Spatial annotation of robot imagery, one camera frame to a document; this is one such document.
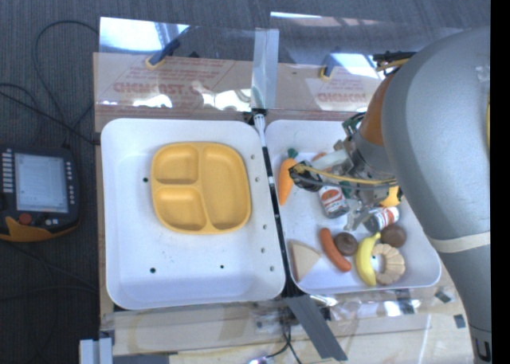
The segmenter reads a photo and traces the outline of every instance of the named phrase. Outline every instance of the carrot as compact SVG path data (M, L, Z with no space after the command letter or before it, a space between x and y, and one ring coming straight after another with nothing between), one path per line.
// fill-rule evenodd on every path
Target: carrot
M288 157L280 165L280 174L278 175L278 202L280 205L286 203L288 195L294 187L294 181L291 179L288 169L297 164L295 157L297 151L290 148L287 151Z
M333 241L332 232L327 228L321 228L319 239L324 253L329 260L342 272L349 272L352 268L351 262L340 253Z

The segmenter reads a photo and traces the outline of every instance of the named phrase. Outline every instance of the dark floor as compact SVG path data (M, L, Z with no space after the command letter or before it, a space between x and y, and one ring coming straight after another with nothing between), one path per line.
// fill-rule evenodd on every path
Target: dark floor
M0 241L0 363L78 363L79 341L97 338L96 174L88 139L100 17L254 29L268 27L272 11L433 28L491 22L491 0L0 0L0 142L68 143L83 194L73 233ZM69 135L63 123L76 124L86 139Z

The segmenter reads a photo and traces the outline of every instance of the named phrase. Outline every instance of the yellow banana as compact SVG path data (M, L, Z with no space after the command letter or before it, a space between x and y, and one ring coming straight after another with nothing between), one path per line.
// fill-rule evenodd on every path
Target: yellow banana
M359 277L368 286L375 286L375 271L372 267L372 249L375 247L375 242L381 237L381 233L375 233L371 237L364 237L358 246L355 254L356 270Z

